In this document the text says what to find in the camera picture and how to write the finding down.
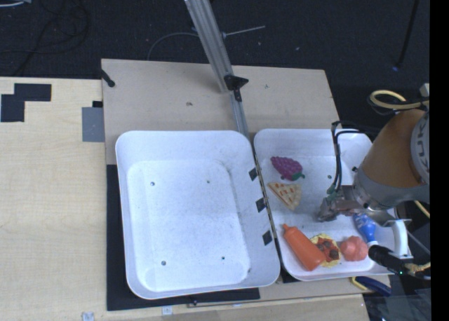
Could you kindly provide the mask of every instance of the wooden table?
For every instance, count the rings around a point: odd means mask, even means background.
[[[24,122],[0,123],[3,320],[82,320],[83,313],[86,320],[87,313],[95,320],[369,320],[362,291],[349,279],[279,280],[260,289],[260,300],[176,305],[172,316],[162,316],[161,307],[107,311],[105,166],[115,160],[114,138],[136,127],[234,129],[234,121],[228,97],[220,112],[223,96],[208,64],[103,60],[102,66],[116,87],[99,80],[0,78],[3,95],[13,94],[15,83],[52,88],[50,102],[25,102]],[[234,72],[250,79],[242,95],[252,134],[273,124],[328,128],[338,119],[323,71],[237,66]],[[139,94],[137,85],[145,83],[151,93]],[[276,101],[285,86],[293,88],[290,99]],[[105,142],[83,141],[82,109],[93,101],[104,102]],[[147,114],[130,117],[136,110]],[[378,279],[388,283],[385,275]]]

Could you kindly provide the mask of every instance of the blue bottle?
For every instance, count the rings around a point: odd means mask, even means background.
[[[368,247],[378,245],[374,233],[376,231],[376,223],[365,213],[355,213],[352,215],[354,222],[360,234],[366,239]]]

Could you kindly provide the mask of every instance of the pizza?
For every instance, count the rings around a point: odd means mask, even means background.
[[[310,239],[326,256],[326,260],[323,261],[321,266],[326,268],[331,268],[335,265],[338,265],[341,259],[340,249],[329,235],[325,233],[320,233],[315,235]]]
[[[288,209],[294,210],[300,204],[302,191],[299,184],[272,182],[268,187]]]

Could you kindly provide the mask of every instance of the black clamp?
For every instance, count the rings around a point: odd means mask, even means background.
[[[234,98],[236,101],[241,102],[240,88],[247,84],[248,79],[228,74],[224,76],[224,82],[226,83],[228,90],[234,91]]]

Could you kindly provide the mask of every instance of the purple grapes toy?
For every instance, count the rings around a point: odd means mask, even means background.
[[[281,179],[294,182],[301,177],[305,178],[302,174],[302,165],[298,161],[283,156],[272,156],[271,161],[274,168],[281,174]]]

